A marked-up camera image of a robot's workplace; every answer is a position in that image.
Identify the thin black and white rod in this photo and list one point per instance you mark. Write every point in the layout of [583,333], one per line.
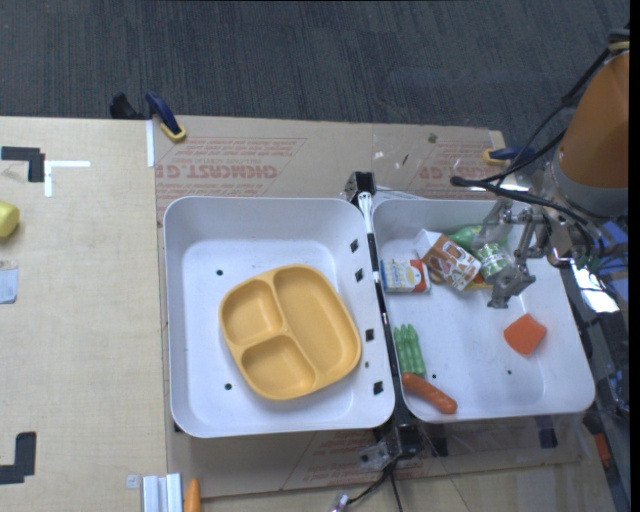
[376,270]

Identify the orange sausage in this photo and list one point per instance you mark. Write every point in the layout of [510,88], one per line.
[430,392]

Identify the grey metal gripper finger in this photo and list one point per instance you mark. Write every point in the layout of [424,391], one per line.
[510,287]
[497,220]

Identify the green bottle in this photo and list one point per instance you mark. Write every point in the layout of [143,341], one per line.
[466,234]

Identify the orange and white carton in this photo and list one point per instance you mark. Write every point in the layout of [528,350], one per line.
[450,260]

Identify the orange rounded block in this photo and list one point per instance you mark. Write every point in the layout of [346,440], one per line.
[525,334]

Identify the white yellow and red carton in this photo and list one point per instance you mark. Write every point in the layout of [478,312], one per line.
[402,276]

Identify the yellow rounded block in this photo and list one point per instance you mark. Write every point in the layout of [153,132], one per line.
[7,219]

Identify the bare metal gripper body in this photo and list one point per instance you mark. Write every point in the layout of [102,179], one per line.
[542,230]

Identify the green and white can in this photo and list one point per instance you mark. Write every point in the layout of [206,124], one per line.
[492,260]

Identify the green asparagus bunch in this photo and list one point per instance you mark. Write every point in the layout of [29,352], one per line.
[410,350]

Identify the white plastic tray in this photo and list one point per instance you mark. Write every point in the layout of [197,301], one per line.
[475,360]
[200,310]

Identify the brown cardboard board red print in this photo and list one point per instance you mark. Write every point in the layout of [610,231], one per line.
[280,160]

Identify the yellow divided plate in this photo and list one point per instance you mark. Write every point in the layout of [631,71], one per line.
[295,325]

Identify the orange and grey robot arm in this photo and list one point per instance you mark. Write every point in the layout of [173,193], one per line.
[597,135]

